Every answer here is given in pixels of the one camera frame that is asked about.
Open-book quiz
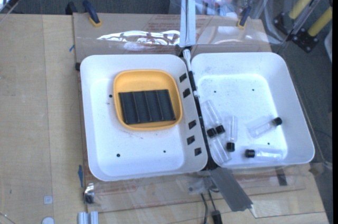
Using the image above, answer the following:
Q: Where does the white plastic tray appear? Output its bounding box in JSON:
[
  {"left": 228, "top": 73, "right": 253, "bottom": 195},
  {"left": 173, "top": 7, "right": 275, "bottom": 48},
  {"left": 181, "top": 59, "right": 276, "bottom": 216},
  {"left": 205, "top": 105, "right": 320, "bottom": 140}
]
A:
[
  {"left": 79, "top": 53, "right": 209, "bottom": 182},
  {"left": 189, "top": 52, "right": 316, "bottom": 170}
]

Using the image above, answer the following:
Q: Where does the yellow plate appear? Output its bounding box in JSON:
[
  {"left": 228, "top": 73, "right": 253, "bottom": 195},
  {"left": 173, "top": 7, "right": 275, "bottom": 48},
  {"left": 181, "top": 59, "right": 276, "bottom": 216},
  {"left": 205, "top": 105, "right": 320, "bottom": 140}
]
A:
[{"left": 112, "top": 69, "right": 183, "bottom": 131}]

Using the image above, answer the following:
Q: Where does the black ribbed rack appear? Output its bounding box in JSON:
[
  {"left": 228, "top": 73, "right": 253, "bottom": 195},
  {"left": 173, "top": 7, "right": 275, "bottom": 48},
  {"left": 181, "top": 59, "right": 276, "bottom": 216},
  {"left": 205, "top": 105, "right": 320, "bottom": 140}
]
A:
[{"left": 118, "top": 89, "right": 177, "bottom": 125}]

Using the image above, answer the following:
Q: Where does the clear plastic bottle, black cap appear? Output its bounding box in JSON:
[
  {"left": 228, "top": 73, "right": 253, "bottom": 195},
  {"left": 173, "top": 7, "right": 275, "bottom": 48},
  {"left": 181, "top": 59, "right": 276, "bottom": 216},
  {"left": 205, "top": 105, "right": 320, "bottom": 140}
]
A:
[
  {"left": 224, "top": 115, "right": 239, "bottom": 153},
  {"left": 244, "top": 147, "right": 284, "bottom": 162},
  {"left": 201, "top": 100, "right": 226, "bottom": 135},
  {"left": 206, "top": 127, "right": 232, "bottom": 165},
  {"left": 247, "top": 116, "right": 283, "bottom": 138}
]

